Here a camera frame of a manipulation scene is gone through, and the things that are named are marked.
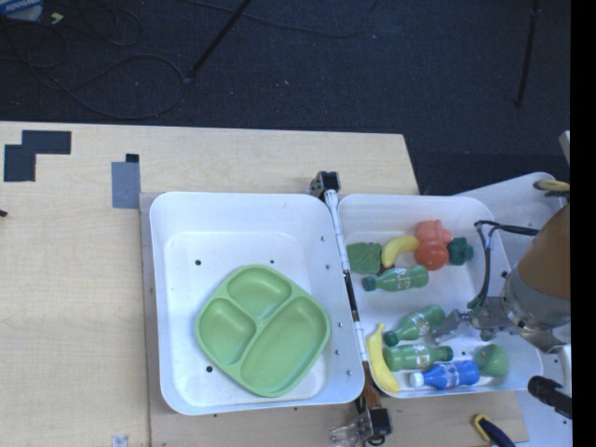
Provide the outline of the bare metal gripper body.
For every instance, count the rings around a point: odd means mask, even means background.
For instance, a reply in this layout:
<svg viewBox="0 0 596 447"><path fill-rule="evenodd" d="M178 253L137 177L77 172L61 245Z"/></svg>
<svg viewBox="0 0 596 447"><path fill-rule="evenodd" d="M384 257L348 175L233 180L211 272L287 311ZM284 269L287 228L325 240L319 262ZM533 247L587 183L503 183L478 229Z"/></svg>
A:
<svg viewBox="0 0 596 447"><path fill-rule="evenodd" d="M558 329L565 326L565 301L549 295L521 301L513 295L488 297L471 325L485 340L498 332L518 334L542 353L552 354L565 346Z"/></svg>

